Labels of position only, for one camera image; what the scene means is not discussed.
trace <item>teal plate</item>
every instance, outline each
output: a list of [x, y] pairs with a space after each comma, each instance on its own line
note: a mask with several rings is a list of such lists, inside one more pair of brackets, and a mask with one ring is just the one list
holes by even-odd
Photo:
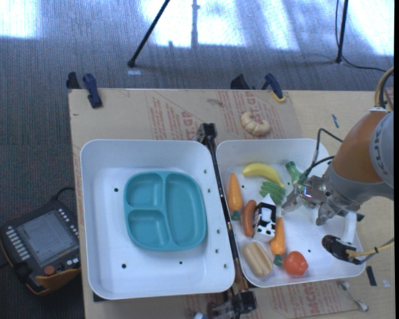
[[132, 241], [153, 251], [193, 248], [207, 232], [199, 185], [176, 171], [133, 175], [124, 188], [124, 216]]

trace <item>garlic bulb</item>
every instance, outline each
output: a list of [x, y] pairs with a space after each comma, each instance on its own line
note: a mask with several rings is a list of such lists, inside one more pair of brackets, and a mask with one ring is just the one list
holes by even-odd
[[269, 122], [266, 120], [256, 122], [253, 119], [253, 115], [250, 111], [246, 111], [242, 114], [241, 125], [246, 132], [252, 134], [253, 136], [261, 136], [267, 134], [271, 129]]

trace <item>tripod leg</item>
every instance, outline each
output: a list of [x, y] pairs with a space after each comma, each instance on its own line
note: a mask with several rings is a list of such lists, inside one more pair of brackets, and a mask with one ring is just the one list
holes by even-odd
[[154, 27], [157, 24], [158, 20], [160, 20], [161, 14], [164, 12], [164, 10], [166, 9], [169, 2], [170, 2], [170, 0], [164, 1], [164, 4], [161, 6], [161, 9], [158, 12], [158, 14], [156, 15], [154, 21], [152, 21], [152, 24], [150, 25], [148, 31], [146, 32], [144, 38], [142, 39], [142, 42], [140, 43], [138, 49], [134, 53], [133, 57], [128, 61], [127, 65], [129, 67], [134, 67], [134, 62], [136, 61], [136, 58], [138, 57], [140, 51], [142, 50], [143, 46], [145, 45], [145, 43], [148, 40], [149, 36], [151, 35], [152, 31], [154, 30]]
[[347, 6], [348, 6], [348, 0], [344, 0], [343, 16], [342, 16], [342, 20], [341, 20], [341, 30], [340, 30], [340, 41], [338, 42], [338, 54], [337, 54], [337, 58], [335, 60], [336, 63], [340, 63], [342, 60], [344, 28], [346, 27]]

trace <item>toy tomato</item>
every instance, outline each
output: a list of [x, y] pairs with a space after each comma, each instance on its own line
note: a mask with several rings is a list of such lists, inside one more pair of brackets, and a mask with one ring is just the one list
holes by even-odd
[[306, 258], [299, 251], [292, 251], [284, 260], [284, 268], [288, 274], [302, 276], [308, 269]]

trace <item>white tray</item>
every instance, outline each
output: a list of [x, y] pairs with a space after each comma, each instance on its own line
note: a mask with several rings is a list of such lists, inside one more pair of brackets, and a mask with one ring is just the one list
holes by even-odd
[[[109, 300], [223, 292], [235, 269], [211, 154], [195, 141], [93, 140], [80, 154], [87, 273]], [[150, 170], [179, 171], [203, 193], [207, 234], [183, 251], [151, 251], [127, 234], [123, 194], [128, 179]]]
[[[216, 150], [219, 172], [225, 193], [228, 191], [231, 173], [235, 173], [241, 188], [244, 203], [250, 199], [256, 200], [257, 204], [262, 200], [259, 190], [263, 177], [244, 177], [243, 168], [253, 162], [261, 162], [272, 165], [281, 176], [286, 185], [287, 195], [291, 192], [291, 176], [285, 164], [294, 161], [299, 171], [305, 171], [311, 164], [317, 142], [311, 139], [291, 140], [232, 140], [218, 145]], [[317, 161], [328, 156], [323, 145], [320, 145]], [[311, 175], [322, 176], [327, 168], [322, 163], [314, 168]], [[241, 260], [241, 267], [246, 279], [258, 287], [272, 287], [286, 284], [298, 284], [301, 282], [312, 282], [335, 278], [348, 278], [361, 274], [365, 264], [354, 265], [334, 258], [321, 245], [322, 238], [331, 234], [341, 237], [344, 230], [344, 219], [336, 216], [329, 219], [325, 225], [316, 226], [318, 208], [308, 209], [300, 206], [296, 211], [284, 214], [284, 228], [286, 237], [286, 253], [289, 251], [300, 251], [308, 261], [309, 268], [303, 276], [289, 276], [282, 266], [274, 266], [273, 272], [265, 277], [255, 276], [242, 256], [242, 247], [253, 238], [246, 237], [243, 233], [241, 221], [232, 221], [235, 240]], [[281, 207], [277, 207], [277, 217], [281, 215]], [[273, 261], [269, 243], [262, 243], [263, 248]], [[358, 251], [362, 250], [359, 239], [355, 233], [353, 245]]]

